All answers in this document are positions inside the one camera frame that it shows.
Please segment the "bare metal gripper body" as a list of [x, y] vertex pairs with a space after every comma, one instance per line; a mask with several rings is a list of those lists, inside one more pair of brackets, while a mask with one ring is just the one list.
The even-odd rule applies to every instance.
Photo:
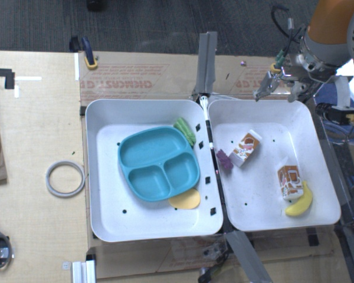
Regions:
[[301, 50], [298, 53], [281, 50], [278, 53], [278, 66], [278, 77], [285, 83], [302, 83], [303, 80], [308, 80], [308, 83], [326, 83], [339, 68], [339, 64], [323, 61], [309, 50]]

